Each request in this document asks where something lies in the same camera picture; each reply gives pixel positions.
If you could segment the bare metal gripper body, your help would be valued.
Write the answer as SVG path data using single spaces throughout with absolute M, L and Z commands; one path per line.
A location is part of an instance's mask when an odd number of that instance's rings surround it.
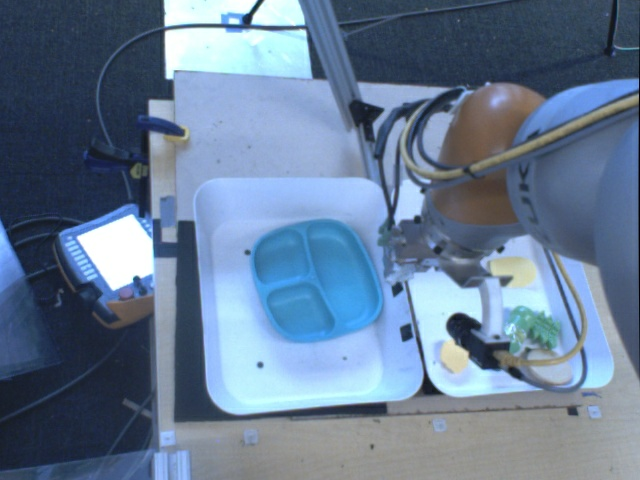
M 446 274 L 460 288 L 479 288 L 488 279 L 508 286 L 512 275 L 492 274 L 482 264 L 491 252 L 473 248 L 449 237 L 441 226 L 426 217 L 402 220 L 393 226 L 383 242 L 385 280 L 395 285 L 416 273 L 434 269 Z

